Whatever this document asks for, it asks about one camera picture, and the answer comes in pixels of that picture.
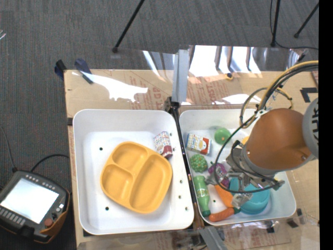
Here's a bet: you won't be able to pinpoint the green grapes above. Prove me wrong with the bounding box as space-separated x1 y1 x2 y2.
189 153 209 173

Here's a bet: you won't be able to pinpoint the blue bowl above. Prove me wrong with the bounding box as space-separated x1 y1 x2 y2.
228 177 272 216

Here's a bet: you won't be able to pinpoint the yellow divided plate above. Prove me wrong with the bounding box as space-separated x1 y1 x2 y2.
99 141 174 215

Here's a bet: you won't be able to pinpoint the green apple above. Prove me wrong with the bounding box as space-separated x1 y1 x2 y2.
213 127 232 145

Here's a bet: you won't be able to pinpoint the black block with thin wires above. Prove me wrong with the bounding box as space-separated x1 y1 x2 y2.
163 97 181 115

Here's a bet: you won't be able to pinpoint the green bottle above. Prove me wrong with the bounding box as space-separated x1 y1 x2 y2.
192 175 212 218

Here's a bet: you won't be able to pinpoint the small white and red carton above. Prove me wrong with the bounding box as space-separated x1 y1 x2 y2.
153 131 174 159

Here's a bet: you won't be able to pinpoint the orange carrot with green end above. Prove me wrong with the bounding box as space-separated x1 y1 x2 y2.
208 206 242 223

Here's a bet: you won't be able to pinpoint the black tripod stand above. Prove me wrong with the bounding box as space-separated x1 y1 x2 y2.
111 0 152 54
270 0 319 48

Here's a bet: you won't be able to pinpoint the purple packet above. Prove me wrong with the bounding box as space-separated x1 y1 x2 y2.
208 162 231 189

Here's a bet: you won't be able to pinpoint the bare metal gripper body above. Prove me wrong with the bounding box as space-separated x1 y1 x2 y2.
225 140 286 194

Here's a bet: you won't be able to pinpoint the white carton with red corner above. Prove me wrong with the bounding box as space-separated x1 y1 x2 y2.
185 133 212 156

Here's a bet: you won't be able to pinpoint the brown cardboard board red print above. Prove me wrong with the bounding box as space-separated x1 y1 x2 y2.
63 69 319 250

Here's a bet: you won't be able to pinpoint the white plastic tray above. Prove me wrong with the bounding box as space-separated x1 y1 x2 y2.
178 109 298 227
72 109 195 236

